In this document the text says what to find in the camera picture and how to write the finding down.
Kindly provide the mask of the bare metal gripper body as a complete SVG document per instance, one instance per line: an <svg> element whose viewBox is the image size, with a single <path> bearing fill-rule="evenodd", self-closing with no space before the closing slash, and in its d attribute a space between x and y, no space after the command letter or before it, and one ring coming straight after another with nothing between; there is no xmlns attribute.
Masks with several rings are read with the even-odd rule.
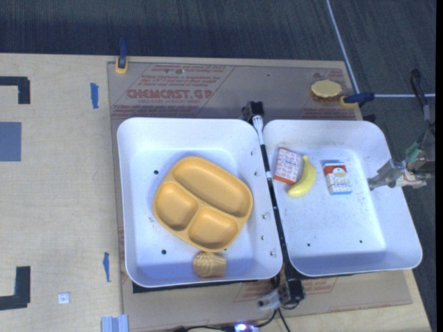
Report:
<svg viewBox="0 0 443 332"><path fill-rule="evenodd" d="M427 179L435 175L435 161L426 158L409 162L406 168L416 179Z"/></svg>

